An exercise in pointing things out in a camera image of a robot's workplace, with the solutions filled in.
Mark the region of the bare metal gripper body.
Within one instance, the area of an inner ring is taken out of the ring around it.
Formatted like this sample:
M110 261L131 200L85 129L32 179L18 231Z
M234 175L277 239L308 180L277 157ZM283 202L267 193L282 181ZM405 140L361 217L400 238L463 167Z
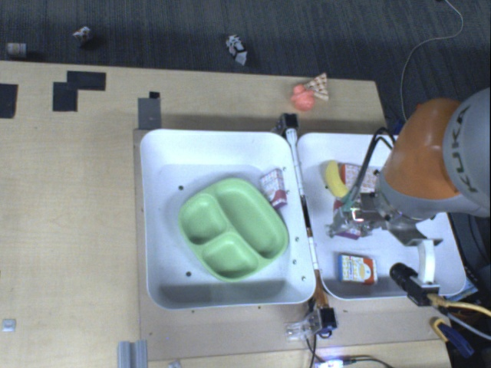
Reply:
M402 245L417 245L427 238L417 228L419 220L393 209L381 194L375 192L361 193L353 202L339 202L334 210L334 221L341 220L347 224L343 237L361 238L359 226L373 222L378 224L377 229L391 233Z

